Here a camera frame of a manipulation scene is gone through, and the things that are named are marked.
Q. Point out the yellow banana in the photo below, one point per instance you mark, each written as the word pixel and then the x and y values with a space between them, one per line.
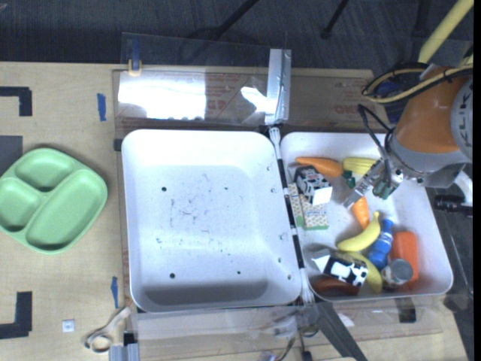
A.
pixel 362 239
pixel 374 275

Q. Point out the blue bottle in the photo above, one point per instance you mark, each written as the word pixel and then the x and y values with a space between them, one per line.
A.
pixel 381 246

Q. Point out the orange bottle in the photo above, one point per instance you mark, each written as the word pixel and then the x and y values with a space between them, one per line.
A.
pixel 406 244

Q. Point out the white yellow patterned carton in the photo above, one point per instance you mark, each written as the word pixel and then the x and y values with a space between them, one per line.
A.
pixel 315 214
pixel 295 209

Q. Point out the brown sausage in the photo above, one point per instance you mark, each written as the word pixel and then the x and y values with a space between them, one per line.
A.
pixel 332 287

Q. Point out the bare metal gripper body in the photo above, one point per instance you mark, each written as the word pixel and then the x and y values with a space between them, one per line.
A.
pixel 391 177

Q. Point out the yellow corn cob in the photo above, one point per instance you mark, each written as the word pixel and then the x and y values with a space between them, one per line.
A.
pixel 359 165

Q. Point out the white plastic tray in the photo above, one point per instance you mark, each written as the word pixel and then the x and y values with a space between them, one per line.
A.
pixel 413 216
pixel 210 220

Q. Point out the green divided plate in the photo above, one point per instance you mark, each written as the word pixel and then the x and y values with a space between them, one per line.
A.
pixel 52 201

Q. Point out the black and white cow carton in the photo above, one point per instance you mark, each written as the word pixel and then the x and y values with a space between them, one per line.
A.
pixel 345 271
pixel 312 182

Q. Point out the thin black and white rod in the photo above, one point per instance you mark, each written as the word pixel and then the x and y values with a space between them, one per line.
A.
pixel 285 186

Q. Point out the black cylinder on white bracket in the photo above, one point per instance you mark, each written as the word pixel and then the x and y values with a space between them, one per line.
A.
pixel 451 203

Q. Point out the yellow padded pole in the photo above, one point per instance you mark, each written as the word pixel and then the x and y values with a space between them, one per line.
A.
pixel 447 23

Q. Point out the black tripod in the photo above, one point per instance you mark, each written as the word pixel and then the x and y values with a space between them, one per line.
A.
pixel 240 10

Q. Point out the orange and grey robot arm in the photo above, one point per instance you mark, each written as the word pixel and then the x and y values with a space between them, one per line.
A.
pixel 424 122

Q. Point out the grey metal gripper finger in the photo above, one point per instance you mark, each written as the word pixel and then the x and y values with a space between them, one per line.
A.
pixel 355 196

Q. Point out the small silver-topped can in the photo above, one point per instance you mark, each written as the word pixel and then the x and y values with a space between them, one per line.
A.
pixel 399 271

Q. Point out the orange carrot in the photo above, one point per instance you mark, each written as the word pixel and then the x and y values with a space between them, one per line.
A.
pixel 362 211
pixel 323 165

